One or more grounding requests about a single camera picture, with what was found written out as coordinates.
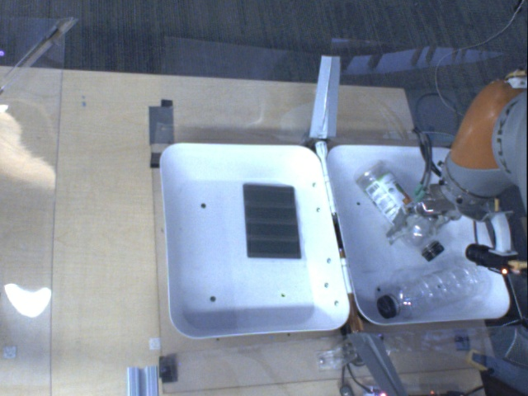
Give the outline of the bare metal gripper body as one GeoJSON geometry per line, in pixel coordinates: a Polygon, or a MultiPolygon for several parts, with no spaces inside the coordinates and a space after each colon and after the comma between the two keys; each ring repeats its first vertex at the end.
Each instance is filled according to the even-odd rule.
{"type": "Polygon", "coordinates": [[[409,206],[408,212],[425,218],[457,220],[465,217],[479,222],[486,219],[486,199],[447,183],[433,184],[420,201],[409,206]]]}

